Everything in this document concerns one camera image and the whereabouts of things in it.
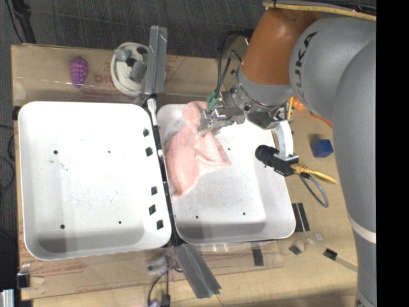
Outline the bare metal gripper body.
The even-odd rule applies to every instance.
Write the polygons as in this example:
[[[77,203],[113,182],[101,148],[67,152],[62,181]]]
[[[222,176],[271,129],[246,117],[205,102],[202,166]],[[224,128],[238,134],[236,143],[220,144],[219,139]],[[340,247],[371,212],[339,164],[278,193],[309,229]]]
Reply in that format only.
[[[287,86],[234,86],[212,92],[212,120],[224,120],[227,126],[251,122],[268,129],[277,120],[288,99]]]

